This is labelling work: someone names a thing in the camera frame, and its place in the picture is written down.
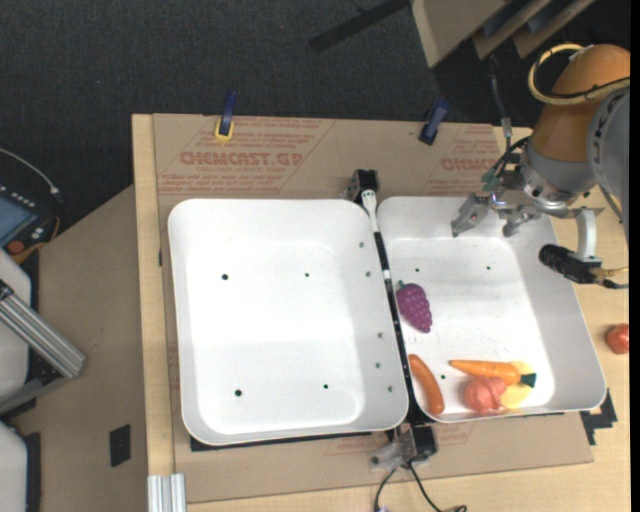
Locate yellow toy fruit green stem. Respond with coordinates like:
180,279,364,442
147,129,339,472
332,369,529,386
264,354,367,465
499,360,538,411

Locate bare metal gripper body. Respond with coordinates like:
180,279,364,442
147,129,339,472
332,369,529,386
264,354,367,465
485,168,572,219

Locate orange carrot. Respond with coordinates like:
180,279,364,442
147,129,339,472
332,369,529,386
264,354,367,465
447,359,523,387

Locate pink toy food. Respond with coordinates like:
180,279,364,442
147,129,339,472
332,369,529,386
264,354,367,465
462,375,508,414

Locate red toy fruit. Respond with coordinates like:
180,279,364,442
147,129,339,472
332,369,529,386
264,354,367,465
605,322,631,356

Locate white plastic tray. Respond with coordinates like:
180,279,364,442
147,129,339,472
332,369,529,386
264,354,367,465
375,195,608,424
166,197,411,447

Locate purple grapes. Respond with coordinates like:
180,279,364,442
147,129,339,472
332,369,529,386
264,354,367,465
395,280,434,335

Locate thin black and white rod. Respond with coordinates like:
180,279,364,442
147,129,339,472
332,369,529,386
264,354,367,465
360,189,417,427

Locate orange sausage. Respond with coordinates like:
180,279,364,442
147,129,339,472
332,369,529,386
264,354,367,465
407,353,447,417

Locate brown cardboard board red print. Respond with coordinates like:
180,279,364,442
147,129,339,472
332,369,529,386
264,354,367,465
152,113,596,504

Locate black cylinder on white bracket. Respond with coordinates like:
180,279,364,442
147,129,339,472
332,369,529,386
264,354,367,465
538,207,604,284

